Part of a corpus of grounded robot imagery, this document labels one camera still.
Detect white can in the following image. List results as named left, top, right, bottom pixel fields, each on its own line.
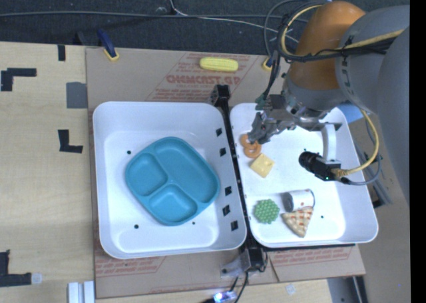
left=282, top=188, right=316, bottom=213

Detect white plastic tray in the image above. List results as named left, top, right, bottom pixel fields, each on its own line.
left=92, top=101, right=248, bottom=260
left=229, top=102, right=379, bottom=249

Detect orange pretzel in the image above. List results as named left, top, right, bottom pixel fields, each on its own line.
left=240, top=133, right=263, bottom=159

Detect green grapes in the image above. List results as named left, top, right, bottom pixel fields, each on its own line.
left=253, top=198, right=281, bottom=225

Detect brown cardboard board, red print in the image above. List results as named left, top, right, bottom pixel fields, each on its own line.
left=85, top=47, right=367, bottom=299

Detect blue divided plate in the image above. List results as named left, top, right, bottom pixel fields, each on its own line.
left=124, top=136, right=222, bottom=227

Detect black cylinder on white bracket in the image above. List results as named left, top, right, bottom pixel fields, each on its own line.
left=298, top=123, right=343, bottom=182

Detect yellow cheese wedge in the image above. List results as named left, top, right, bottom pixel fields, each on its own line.
left=249, top=152, right=276, bottom=179

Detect black block with thin wires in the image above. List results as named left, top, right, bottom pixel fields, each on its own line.
left=239, top=247, right=268, bottom=273
left=210, top=84, right=232, bottom=108

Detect yellow corn cob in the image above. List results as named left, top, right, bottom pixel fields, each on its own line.
left=199, top=57, right=240, bottom=73

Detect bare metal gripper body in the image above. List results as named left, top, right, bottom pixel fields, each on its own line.
left=260, top=94, right=330, bottom=133

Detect pizza slice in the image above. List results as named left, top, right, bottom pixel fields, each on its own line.
left=281, top=205, right=315, bottom=238

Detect thin black rod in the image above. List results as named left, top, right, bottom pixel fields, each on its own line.
left=220, top=101, right=254, bottom=250

